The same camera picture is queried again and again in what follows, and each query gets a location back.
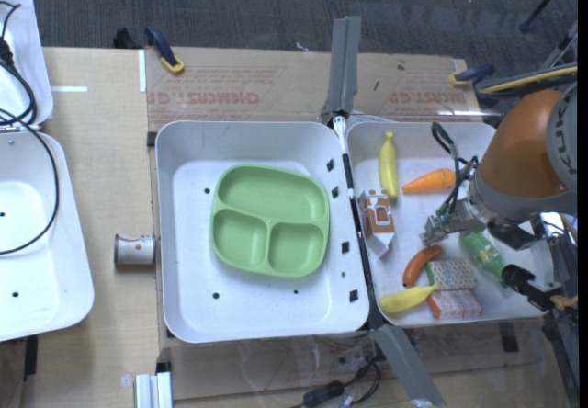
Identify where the white and orange can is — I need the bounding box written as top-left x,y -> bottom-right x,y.
113,232 -> 157,266

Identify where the white and orange carton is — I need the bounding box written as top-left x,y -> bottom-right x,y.
356,188 -> 397,259

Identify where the green plastic bottle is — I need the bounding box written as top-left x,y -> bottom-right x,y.
458,231 -> 508,289

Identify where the yellow banana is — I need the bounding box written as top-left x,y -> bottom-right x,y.
378,130 -> 400,200
379,282 -> 441,316

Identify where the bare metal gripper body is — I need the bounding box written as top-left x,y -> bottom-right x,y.
433,197 -> 488,237

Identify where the white patterned packet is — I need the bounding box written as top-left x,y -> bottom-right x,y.
424,258 -> 479,292

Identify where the green divided plate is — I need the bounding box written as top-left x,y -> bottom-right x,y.
209,163 -> 332,279

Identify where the orange carrot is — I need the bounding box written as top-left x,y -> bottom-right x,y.
401,167 -> 458,195

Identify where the brown cardboard board red print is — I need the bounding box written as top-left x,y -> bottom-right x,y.
144,45 -> 558,401

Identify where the white plastic tray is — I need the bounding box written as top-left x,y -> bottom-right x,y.
0,130 -> 96,344
0,0 -> 54,130
345,120 -> 553,329
154,119 -> 371,345

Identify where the black cylinder on white bracket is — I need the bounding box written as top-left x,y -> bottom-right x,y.
500,231 -> 569,312

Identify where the orange sausage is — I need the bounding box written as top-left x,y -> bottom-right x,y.
401,244 -> 444,289

